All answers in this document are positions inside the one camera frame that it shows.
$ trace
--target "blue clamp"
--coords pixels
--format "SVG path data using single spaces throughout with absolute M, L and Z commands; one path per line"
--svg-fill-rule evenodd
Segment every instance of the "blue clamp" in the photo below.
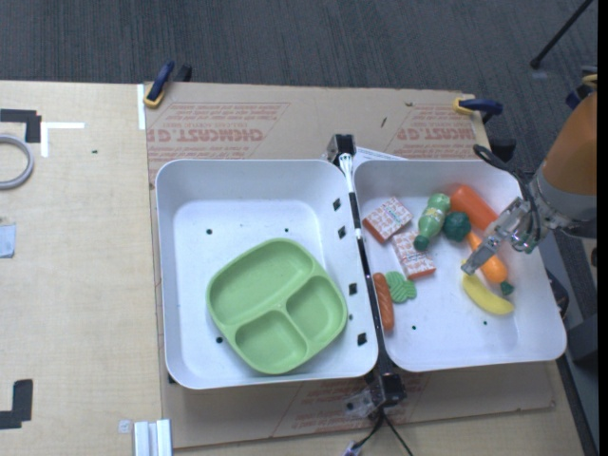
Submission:
M 156 108 L 161 104 L 162 97 L 164 96 L 164 90 L 162 88 L 169 79 L 169 75 L 171 74 L 171 71 L 173 71 L 174 66 L 175 62 L 171 60 L 166 61 L 162 65 L 158 76 L 154 80 L 154 83 L 143 95 L 143 102 L 146 106 Z
M 452 108 L 456 113 L 462 115 L 470 115 L 473 111 L 483 111 L 484 113 L 484 124 L 492 118 L 494 115 L 500 115 L 503 113 L 503 105 L 493 100 L 483 100 L 474 98 L 471 100 L 461 100 L 456 98 L 452 104 Z

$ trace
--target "toy banana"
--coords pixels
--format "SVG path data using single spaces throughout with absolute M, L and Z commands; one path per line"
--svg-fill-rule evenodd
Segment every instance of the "toy banana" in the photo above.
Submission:
M 505 315 L 513 312 L 515 306 L 508 300 L 495 295 L 487 289 L 484 283 L 475 275 L 463 276 L 463 287 L 468 296 L 484 311 L 492 314 Z

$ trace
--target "toy sausage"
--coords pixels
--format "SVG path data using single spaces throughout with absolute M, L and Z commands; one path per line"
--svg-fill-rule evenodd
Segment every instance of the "toy sausage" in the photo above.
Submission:
M 373 286 L 376 289 L 376 296 L 378 298 L 378 308 L 380 309 L 382 327 L 385 331 L 390 331 L 395 325 L 395 314 L 392 308 L 389 284 L 382 273 L 378 272 L 374 274 L 372 278 Z

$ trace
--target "cardboard sheet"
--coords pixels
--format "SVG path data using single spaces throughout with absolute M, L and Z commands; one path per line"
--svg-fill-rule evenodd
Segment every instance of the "cardboard sheet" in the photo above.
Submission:
M 353 134 L 366 155 L 471 160 L 488 146 L 479 113 L 452 110 L 460 92 L 171 84 L 157 109 L 145 110 L 151 184 L 157 310 L 162 313 L 154 179 L 175 159 L 317 159 L 333 134 Z M 173 421 L 175 448 L 201 447 L 367 428 L 345 399 L 363 380 L 195 391 L 171 383 L 159 315 L 162 416 Z M 394 424 L 548 408 L 553 391 L 543 363 L 466 370 L 398 371 L 408 397 L 388 409 Z

